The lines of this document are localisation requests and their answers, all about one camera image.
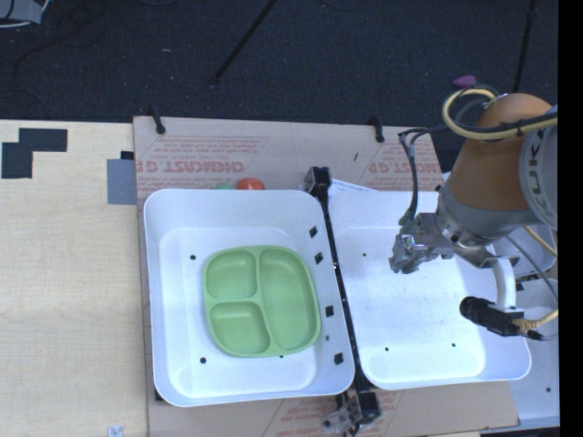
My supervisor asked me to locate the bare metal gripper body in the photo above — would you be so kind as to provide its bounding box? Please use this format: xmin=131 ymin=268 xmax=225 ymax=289
xmin=408 ymin=212 xmax=492 ymax=260

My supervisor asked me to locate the white plastic tray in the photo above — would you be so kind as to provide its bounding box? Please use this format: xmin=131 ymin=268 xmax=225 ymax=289
xmin=327 ymin=188 xmax=534 ymax=391
xmin=142 ymin=188 xmax=357 ymax=409

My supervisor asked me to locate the thin black rod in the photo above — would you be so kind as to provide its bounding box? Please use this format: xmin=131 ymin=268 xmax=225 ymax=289
xmin=314 ymin=184 xmax=371 ymax=396

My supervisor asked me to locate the white printed paper slip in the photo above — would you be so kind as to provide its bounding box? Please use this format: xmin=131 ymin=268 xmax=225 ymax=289
xmin=328 ymin=178 xmax=380 ymax=196

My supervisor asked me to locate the green divided plate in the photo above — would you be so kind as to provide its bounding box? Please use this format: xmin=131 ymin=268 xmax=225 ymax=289
xmin=201 ymin=245 xmax=322 ymax=360

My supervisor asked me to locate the brown cardboard board red print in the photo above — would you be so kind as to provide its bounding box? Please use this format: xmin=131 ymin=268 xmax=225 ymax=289
xmin=132 ymin=116 xmax=521 ymax=437

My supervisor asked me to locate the black cylinder on white bracket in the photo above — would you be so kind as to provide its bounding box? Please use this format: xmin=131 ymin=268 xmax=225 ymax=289
xmin=457 ymin=249 xmax=526 ymax=338

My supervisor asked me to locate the black block with thin wires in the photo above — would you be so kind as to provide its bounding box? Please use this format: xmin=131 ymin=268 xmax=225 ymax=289
xmin=303 ymin=166 xmax=332 ymax=196
xmin=353 ymin=388 xmax=380 ymax=426

